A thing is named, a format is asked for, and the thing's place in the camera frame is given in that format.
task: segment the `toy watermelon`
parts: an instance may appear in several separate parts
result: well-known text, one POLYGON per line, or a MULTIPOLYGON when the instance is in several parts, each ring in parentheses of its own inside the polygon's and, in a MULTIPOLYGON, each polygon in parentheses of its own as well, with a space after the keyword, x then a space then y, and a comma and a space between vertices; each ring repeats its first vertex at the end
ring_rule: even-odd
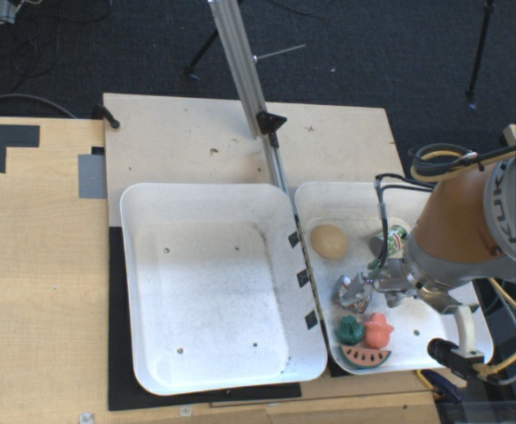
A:
POLYGON ((356 345, 341 344, 338 348, 345 360, 358 369, 378 367, 391 355, 390 350, 367 349, 356 345))

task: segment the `brown oval object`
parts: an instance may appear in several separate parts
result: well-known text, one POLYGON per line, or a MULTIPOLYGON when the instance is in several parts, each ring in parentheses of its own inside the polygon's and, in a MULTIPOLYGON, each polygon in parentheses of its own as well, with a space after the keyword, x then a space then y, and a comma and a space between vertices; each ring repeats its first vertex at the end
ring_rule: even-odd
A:
POLYGON ((320 224, 311 232, 311 246, 322 257, 340 259, 346 253, 346 235, 332 224, 320 224))

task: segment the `black bracket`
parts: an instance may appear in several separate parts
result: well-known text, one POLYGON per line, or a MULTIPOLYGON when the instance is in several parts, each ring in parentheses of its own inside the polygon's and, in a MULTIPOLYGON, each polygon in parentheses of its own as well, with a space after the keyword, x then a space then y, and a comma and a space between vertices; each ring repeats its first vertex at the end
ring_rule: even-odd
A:
POLYGON ((120 127, 120 123, 112 116, 107 107, 104 107, 99 103, 94 105, 93 111, 91 112, 91 119, 107 119, 113 129, 118 129, 120 127))
POLYGON ((279 115, 273 115, 267 111, 260 111, 256 115, 256 120, 258 121, 258 127, 260 127, 262 135, 268 134, 269 144, 273 148, 279 148, 276 131, 287 121, 287 117, 280 117, 279 115))

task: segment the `can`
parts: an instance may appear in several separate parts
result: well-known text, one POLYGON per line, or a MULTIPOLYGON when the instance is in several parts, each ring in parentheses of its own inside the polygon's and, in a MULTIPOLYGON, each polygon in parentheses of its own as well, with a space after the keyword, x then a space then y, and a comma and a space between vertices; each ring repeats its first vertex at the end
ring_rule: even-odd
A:
MULTIPOLYGON (((388 230, 388 256, 391 256, 394 253, 397 253, 399 250, 403 248, 403 244, 405 239, 407 238, 407 230, 400 226, 399 224, 394 224, 388 230)), ((383 231, 379 234, 375 235, 370 239, 370 251, 374 256, 379 256, 382 251, 382 243, 383 243, 383 231)))

